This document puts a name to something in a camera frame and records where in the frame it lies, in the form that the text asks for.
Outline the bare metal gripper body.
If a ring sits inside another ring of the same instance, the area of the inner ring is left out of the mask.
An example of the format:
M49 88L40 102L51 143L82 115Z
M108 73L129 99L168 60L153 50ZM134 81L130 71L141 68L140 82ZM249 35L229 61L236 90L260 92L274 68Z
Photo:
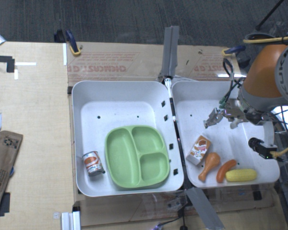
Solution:
M262 121L263 112L257 111L246 102L237 99L229 99L225 104L223 116L231 123L234 118L244 119L254 125Z

